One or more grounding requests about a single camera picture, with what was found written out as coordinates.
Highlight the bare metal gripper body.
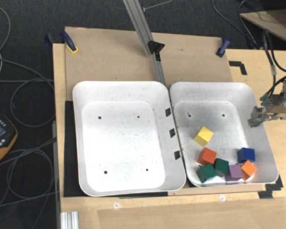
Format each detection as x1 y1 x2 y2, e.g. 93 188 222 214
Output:
265 74 286 120

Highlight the white plastic tray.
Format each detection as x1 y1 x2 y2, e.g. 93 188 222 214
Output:
169 81 279 188
72 80 187 197

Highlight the blue cube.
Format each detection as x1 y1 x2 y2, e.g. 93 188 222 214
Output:
237 147 255 164

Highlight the orange cube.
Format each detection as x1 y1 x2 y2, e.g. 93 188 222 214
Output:
197 147 217 166
241 160 258 181

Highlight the yellow cube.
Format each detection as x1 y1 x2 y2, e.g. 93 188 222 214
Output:
193 126 215 147

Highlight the purple cube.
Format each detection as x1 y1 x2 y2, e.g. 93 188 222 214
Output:
225 164 244 182

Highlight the green cube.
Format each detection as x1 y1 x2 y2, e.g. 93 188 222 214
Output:
195 163 217 184
214 158 229 177

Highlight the brown cardboard board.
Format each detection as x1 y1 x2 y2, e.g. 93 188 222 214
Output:
64 26 264 197

